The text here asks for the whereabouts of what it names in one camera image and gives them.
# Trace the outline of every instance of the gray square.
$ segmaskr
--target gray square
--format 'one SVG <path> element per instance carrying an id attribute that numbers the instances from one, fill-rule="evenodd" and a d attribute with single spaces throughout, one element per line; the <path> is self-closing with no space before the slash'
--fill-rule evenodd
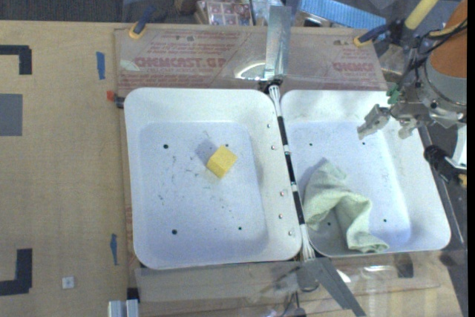
<path id="1" fill-rule="evenodd" d="M 0 94 L 0 136 L 21 136 L 23 95 Z"/>

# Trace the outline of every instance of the blue corrugated object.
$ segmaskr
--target blue corrugated object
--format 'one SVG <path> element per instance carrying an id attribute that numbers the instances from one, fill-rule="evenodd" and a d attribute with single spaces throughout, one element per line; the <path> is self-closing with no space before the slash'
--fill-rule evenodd
<path id="1" fill-rule="evenodd" d="M 298 9 L 345 27 L 368 29 L 386 24 L 386 19 L 335 0 L 300 0 Z"/>

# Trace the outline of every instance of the yellow cube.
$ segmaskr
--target yellow cube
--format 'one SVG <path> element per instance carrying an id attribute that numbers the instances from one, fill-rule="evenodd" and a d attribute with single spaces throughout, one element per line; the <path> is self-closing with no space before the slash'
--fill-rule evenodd
<path id="1" fill-rule="evenodd" d="M 238 156 L 233 154 L 225 146 L 221 146 L 209 158 L 206 168 L 216 174 L 219 178 L 222 178 L 234 165 L 237 159 Z"/>

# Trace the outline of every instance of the green cloth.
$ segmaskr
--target green cloth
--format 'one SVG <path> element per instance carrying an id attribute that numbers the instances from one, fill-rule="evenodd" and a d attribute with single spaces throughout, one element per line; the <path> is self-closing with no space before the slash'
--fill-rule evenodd
<path id="1" fill-rule="evenodd" d="M 326 161 L 311 176 L 305 188 L 304 216 L 307 226 L 318 225 L 334 209 L 341 231 L 346 232 L 349 249 L 363 253 L 383 252 L 389 246 L 370 234 L 371 200 L 351 192 L 346 174 Z"/>

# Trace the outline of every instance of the white small square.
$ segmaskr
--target white small square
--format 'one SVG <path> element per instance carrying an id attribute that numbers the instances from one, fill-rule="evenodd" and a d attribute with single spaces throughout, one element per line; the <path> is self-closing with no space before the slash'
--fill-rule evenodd
<path id="1" fill-rule="evenodd" d="M 74 276 L 62 278 L 62 289 L 70 290 L 72 288 L 74 288 Z"/>

